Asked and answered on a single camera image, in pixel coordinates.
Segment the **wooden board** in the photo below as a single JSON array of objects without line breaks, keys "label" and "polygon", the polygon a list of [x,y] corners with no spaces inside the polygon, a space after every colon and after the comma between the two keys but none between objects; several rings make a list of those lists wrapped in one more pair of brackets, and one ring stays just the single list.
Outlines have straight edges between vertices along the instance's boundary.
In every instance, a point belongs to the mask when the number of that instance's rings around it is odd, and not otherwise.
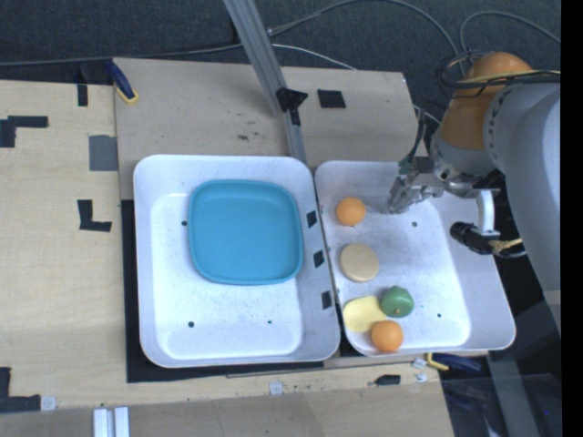
[{"label": "wooden board", "polygon": [[[11,396],[55,396],[72,409],[263,396],[271,381],[285,393],[361,389],[387,373],[416,382],[409,363],[335,358],[323,371],[127,384],[118,173],[91,171],[88,152],[90,136],[117,133],[114,94],[88,94],[79,107],[74,85],[0,82],[0,118],[49,119],[0,148],[0,366],[12,368]],[[79,229],[79,199],[109,232]],[[446,413],[443,398],[437,407]]]},{"label": "wooden board", "polygon": [[[270,111],[251,66],[115,61],[139,95],[132,105],[116,97],[122,199],[133,196],[137,163],[153,154],[289,155],[282,116]],[[398,162],[411,150],[417,125],[402,74],[299,67],[282,73],[289,88],[308,94],[299,112],[312,171],[333,159]],[[346,108],[322,108],[319,89],[341,91]]]},{"label": "wooden board", "polygon": [[[0,416],[5,437],[89,435],[91,420],[87,410]],[[140,437],[454,435],[437,382],[136,406],[129,428]]]}]

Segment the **white tray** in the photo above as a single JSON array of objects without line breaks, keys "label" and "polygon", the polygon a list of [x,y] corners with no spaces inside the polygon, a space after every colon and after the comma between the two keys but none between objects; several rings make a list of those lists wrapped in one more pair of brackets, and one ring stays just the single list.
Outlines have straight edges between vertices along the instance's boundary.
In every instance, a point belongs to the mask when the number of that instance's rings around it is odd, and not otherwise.
[{"label": "white tray", "polygon": [[[414,311],[395,319],[404,331],[397,353],[382,353],[368,332],[346,330],[348,341],[366,356],[397,356],[438,351],[483,351],[506,348],[515,338],[515,323],[496,264],[454,241],[455,221],[477,222],[477,205],[445,193],[399,215],[388,213],[389,191],[398,165],[388,162],[331,161],[318,167],[315,183],[322,213],[334,284],[341,308],[367,295],[382,297],[398,285],[414,298]],[[360,198],[367,210],[355,227],[335,217],[338,202]],[[367,282],[347,279],[338,258],[343,247],[364,243],[376,252],[380,270]]]},{"label": "white tray", "polygon": [[[303,235],[303,264],[295,278],[236,286],[208,281],[195,270],[182,222],[187,220],[192,190],[214,179],[261,180],[291,192]],[[340,327],[332,276],[312,174],[302,162],[151,156],[134,171],[134,199],[139,335],[153,362],[179,368],[321,361],[336,351]]]}]

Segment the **blue square plate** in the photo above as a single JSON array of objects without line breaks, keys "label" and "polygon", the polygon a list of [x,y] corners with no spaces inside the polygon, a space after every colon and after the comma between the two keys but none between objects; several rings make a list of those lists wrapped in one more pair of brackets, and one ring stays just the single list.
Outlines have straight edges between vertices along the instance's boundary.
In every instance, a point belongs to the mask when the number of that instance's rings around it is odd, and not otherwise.
[{"label": "blue square plate", "polygon": [[272,183],[213,180],[189,202],[192,262],[205,279],[235,285],[281,283],[302,266],[302,227],[292,194]]}]

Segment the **white bracket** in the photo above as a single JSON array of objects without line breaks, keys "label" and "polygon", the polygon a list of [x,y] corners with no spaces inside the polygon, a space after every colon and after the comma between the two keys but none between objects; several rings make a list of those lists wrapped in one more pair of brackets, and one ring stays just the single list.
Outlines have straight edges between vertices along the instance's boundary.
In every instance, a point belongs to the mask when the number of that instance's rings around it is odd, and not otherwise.
[{"label": "white bracket", "polygon": [[93,437],[129,437],[128,408],[93,410]]},{"label": "white bracket", "polygon": [[496,208],[494,206],[494,196],[491,190],[482,189],[476,196],[478,209],[478,221],[476,232],[483,236],[496,235],[494,230]]}]

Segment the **black mark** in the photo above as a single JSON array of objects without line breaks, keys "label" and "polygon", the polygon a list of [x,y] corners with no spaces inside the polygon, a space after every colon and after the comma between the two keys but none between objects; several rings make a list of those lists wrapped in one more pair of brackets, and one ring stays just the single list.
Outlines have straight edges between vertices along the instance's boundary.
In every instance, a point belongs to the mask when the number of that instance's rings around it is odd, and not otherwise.
[{"label": "black mark", "polygon": [[87,84],[77,84],[77,105],[80,107],[87,107],[89,105]]},{"label": "black mark", "polygon": [[398,385],[401,383],[400,375],[385,374],[374,381],[376,385]]},{"label": "black mark", "polygon": [[0,368],[0,413],[40,410],[40,395],[11,397],[8,394],[9,386],[10,368]]},{"label": "black mark", "polygon": [[330,294],[329,290],[324,291],[322,293],[322,309],[327,310],[331,306],[332,306],[332,295]]},{"label": "black mark", "polygon": [[95,222],[93,221],[93,201],[92,200],[78,200],[79,217],[81,224],[79,229],[88,229],[92,231],[110,231],[111,222]]},{"label": "black mark", "polygon": [[315,268],[319,268],[324,263],[324,252],[318,251],[313,255],[313,265]]},{"label": "black mark", "polygon": [[0,120],[0,147],[14,147],[18,127],[48,127],[48,117],[8,117]]},{"label": "black mark", "polygon": [[316,211],[313,210],[312,212],[310,212],[309,214],[306,215],[306,218],[308,219],[308,228],[313,227],[317,222],[318,222],[318,218],[316,217]]},{"label": "black mark", "polygon": [[318,89],[318,97],[322,108],[346,108],[342,91]]}]

